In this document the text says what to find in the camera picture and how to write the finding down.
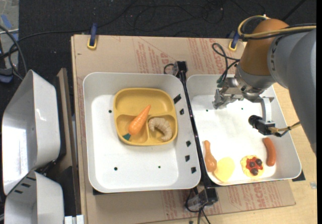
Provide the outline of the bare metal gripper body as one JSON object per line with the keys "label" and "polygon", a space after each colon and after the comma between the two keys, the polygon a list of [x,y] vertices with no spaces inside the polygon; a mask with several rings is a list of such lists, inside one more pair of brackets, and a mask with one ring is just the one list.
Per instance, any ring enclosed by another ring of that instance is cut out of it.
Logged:
{"label": "bare metal gripper body", "polygon": [[224,96],[233,96],[235,100],[247,99],[254,101],[261,94],[261,89],[253,88],[247,85],[243,80],[235,77],[221,80],[217,85],[217,90],[220,90],[222,98]]}

